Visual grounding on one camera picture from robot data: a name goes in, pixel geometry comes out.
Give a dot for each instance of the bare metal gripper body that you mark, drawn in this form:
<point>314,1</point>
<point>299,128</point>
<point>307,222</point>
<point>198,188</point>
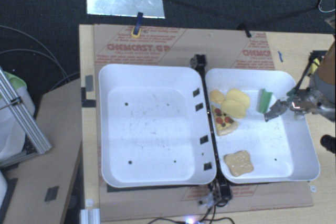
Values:
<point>303,105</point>

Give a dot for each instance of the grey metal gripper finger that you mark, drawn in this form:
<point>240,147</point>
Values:
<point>280,105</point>
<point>271,114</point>

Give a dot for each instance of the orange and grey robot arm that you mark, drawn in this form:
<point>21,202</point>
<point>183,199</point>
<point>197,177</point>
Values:
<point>325,78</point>

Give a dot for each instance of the green celery stick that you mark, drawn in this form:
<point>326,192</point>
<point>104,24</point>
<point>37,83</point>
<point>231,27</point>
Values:
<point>265,101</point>

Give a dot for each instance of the white plastic tray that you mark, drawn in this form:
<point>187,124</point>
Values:
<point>149,126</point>
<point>262,144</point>

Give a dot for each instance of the yellow potato slice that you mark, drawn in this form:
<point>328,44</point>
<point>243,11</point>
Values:
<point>240,95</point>
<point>233,109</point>

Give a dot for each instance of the pizza slice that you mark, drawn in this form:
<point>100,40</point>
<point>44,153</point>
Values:
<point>223,122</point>

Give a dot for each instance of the small yellow biscuit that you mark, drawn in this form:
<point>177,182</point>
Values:
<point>216,96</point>

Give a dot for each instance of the tan bread slice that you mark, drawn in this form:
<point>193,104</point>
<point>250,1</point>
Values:
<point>239,163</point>

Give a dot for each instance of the thin black rod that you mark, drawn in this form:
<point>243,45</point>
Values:
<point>210,118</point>

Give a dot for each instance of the brown cardboard board red print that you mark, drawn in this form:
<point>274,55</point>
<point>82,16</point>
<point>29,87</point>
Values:
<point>157,47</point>

